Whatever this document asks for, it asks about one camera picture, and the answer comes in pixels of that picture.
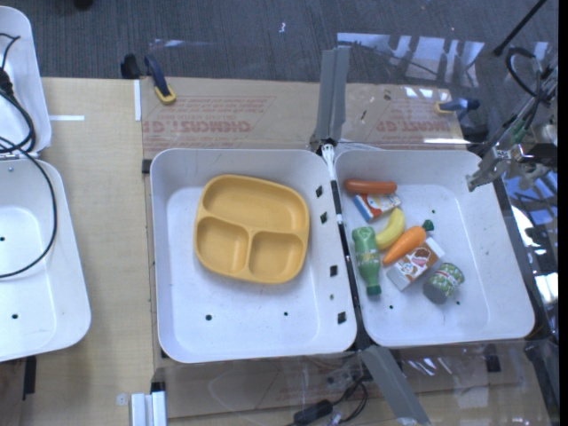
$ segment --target carrot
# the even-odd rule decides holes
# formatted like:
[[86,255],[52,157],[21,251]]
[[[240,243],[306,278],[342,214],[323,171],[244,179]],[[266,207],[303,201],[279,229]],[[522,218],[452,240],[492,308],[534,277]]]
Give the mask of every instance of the carrot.
[[427,219],[423,225],[413,225],[404,231],[392,244],[383,257],[383,264],[388,265],[399,260],[405,254],[419,247],[426,240],[426,231],[433,231],[434,224]]
[[343,182],[343,187],[350,193],[357,194],[392,194],[397,190],[393,181],[366,181],[349,178]]

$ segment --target green bottle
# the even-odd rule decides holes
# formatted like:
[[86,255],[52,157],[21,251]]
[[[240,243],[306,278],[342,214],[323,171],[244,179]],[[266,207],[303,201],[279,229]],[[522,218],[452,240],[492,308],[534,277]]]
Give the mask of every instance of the green bottle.
[[351,234],[355,241],[355,258],[359,274],[365,280],[368,295],[379,295],[379,270],[381,259],[375,243],[375,231],[373,227],[358,227]]

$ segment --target sausage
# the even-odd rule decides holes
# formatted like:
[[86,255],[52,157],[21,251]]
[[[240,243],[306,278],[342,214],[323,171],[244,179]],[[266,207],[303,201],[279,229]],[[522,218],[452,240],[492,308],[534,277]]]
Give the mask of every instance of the sausage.
[[393,181],[365,181],[356,178],[345,180],[343,187],[356,194],[392,194],[397,190],[397,184]]

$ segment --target yellow clamp pad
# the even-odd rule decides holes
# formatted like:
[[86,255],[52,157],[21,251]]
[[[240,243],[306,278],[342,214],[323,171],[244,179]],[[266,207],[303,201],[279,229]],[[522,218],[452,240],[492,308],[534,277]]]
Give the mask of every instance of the yellow clamp pad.
[[163,104],[172,104],[177,98],[176,93],[174,93],[174,91],[171,89],[169,83],[168,91],[170,92],[170,94],[168,96],[164,96],[158,87],[154,87],[154,91]]
[[450,115],[453,114],[454,111],[453,110],[443,110],[440,109],[440,104],[444,104],[442,101],[436,101],[436,103],[434,103],[434,112],[436,112],[436,114],[440,114],[440,115]]

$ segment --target banana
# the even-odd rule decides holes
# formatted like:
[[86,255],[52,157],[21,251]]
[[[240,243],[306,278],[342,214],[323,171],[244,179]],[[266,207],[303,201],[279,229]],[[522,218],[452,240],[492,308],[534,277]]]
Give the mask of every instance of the banana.
[[387,226],[375,235],[376,247],[379,250],[387,249],[405,231],[405,215],[396,207],[389,216]]

